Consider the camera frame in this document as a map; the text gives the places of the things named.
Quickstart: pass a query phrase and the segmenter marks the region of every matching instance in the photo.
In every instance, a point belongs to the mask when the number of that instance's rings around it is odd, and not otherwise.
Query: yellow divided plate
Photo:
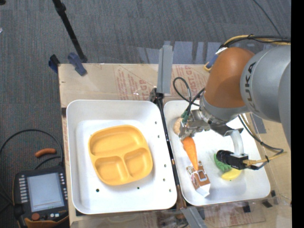
[[[106,184],[136,181],[152,170],[148,143],[134,126],[120,125],[97,131],[90,136],[88,146],[96,174]]]

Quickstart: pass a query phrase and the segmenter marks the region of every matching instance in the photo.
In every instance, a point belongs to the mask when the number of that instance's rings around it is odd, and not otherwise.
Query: orange carrot
[[[191,137],[186,137],[183,141],[182,144],[184,146],[184,150],[186,151],[194,169],[198,171],[199,169],[199,164],[198,164],[198,156],[196,153],[196,147],[195,147],[195,142]]]

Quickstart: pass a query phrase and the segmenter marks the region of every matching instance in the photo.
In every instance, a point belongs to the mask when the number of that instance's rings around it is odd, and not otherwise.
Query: blue clamp
[[[71,52],[67,56],[67,58],[70,61],[70,64],[73,64],[75,66],[75,70],[77,71],[77,73],[79,73],[81,76],[86,74],[86,70],[84,69],[84,66],[82,65],[80,58],[77,54]]]

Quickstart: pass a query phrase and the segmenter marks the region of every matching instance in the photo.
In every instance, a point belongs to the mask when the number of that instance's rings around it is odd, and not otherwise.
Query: gray carpet
[[[159,49],[171,44],[173,63],[204,64],[234,36],[291,36],[291,0],[61,1],[90,63],[158,63]],[[0,28],[1,145],[29,128],[62,143],[58,78],[48,61],[55,54],[69,63],[67,55],[76,51],[52,0],[6,0],[0,5]],[[256,53],[266,45],[244,41],[237,46]],[[31,132],[6,144],[0,180],[10,195],[15,174],[40,163],[34,153],[46,147],[58,148],[49,136]],[[17,228],[13,208],[6,205],[0,196],[0,227]]]

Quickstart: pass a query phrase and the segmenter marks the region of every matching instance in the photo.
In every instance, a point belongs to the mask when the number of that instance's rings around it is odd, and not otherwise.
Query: cardboard surface
[[[83,64],[87,74],[80,76],[71,64],[58,66],[59,90],[61,106],[63,108],[62,124],[64,148],[66,157],[66,177],[69,197],[69,219],[71,227],[98,227],[99,220],[107,219],[111,215],[86,216],[76,215],[71,199],[70,166],[68,159],[67,120],[64,109],[77,99],[108,99],[108,100],[147,100],[150,92],[157,86],[158,65],[148,64]],[[183,77],[191,88],[192,95],[202,89],[208,79],[208,72],[203,65],[173,65],[171,85],[177,76]],[[176,81],[177,89],[187,96],[187,89],[181,80]],[[170,100],[180,100],[180,97],[171,86],[171,93],[165,95],[163,105]],[[208,228],[244,227],[244,228],[291,228],[292,227],[292,191],[291,191],[291,151],[285,139],[280,123],[266,120],[257,121],[256,118],[247,119],[262,141],[277,148],[283,148],[287,154],[272,160],[265,166],[271,183],[271,195],[265,200],[249,202],[251,212],[243,208],[236,208],[240,203],[202,207],[205,210],[206,226]],[[257,143],[261,156],[272,156],[274,153],[265,150]],[[170,211],[174,217],[178,211]],[[140,215],[137,220],[138,227],[161,227],[156,222],[160,215],[152,213],[151,216]],[[129,221],[122,221],[127,227]]]

